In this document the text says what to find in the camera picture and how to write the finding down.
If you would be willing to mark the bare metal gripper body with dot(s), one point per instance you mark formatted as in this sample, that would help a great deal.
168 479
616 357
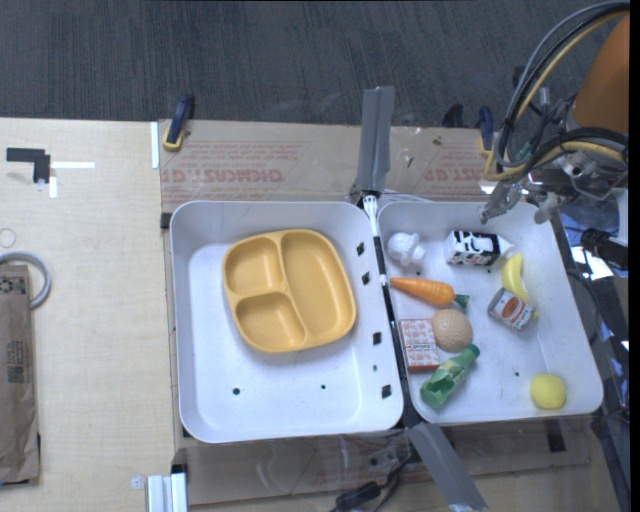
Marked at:
575 182

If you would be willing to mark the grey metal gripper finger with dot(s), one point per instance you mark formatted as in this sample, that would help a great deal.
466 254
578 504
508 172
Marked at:
547 206
501 200

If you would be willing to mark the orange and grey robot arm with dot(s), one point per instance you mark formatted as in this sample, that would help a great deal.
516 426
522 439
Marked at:
607 75

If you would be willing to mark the black and white milk carton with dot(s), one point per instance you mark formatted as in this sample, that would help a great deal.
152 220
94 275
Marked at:
472 247

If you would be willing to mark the yellow banana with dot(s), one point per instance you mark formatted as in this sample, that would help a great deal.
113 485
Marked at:
513 277

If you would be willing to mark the orange and white can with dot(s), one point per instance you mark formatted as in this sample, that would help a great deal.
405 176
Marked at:
511 310

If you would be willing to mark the orange carrot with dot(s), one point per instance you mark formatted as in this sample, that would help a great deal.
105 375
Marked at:
425 290

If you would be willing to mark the tan bread roll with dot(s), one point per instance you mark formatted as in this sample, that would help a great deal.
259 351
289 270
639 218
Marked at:
452 330

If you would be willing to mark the white plastic tray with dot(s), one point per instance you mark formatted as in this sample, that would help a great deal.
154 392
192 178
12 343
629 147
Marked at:
280 395
505 360

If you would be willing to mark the orange patterned carton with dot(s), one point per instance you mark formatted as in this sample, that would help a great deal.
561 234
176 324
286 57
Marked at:
417 347

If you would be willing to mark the yellow lemon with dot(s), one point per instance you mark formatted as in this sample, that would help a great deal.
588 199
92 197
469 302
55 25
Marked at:
548 392

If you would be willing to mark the green plastic bottle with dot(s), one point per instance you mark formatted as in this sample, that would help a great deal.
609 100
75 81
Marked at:
445 380

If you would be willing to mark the yellow divided plate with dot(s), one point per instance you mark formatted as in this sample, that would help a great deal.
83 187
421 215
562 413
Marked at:
310 280

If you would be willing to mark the brown cardboard board red print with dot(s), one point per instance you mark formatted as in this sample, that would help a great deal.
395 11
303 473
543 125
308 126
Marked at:
280 165

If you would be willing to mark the brown paper bag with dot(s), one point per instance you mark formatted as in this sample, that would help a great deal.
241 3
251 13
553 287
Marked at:
17 380

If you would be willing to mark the black cylinder on white bracket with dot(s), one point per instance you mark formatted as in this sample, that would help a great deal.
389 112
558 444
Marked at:
605 247

